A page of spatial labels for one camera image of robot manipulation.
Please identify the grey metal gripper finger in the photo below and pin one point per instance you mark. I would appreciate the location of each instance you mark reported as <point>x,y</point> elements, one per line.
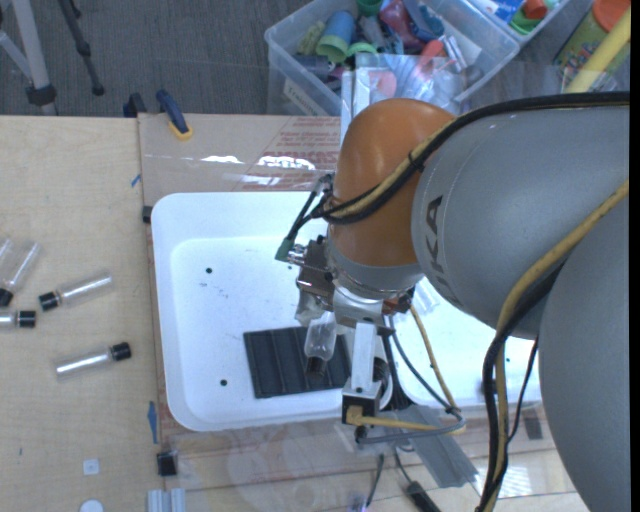
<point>307,311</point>

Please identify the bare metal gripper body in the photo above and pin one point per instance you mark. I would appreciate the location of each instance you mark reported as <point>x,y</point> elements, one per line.
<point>316,275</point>

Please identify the black cylinder on white bracket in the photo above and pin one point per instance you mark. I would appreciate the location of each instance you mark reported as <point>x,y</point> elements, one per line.
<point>363,350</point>

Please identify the white plastic tray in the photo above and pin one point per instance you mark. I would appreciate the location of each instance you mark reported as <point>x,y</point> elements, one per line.
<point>465,357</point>
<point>210,325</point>

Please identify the black ribbed mat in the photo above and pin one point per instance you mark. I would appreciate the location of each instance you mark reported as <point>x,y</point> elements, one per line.
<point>280,362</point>

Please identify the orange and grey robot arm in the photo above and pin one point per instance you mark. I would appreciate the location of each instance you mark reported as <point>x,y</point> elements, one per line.
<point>480,200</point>

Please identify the clear bottle with black cap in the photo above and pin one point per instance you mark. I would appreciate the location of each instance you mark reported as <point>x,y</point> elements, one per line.
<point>20,319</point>
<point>85,361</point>
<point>85,290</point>
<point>320,340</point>
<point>25,265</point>

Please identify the clear plastic storage bin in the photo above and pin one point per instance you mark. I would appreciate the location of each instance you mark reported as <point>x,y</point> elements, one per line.
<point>310,90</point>

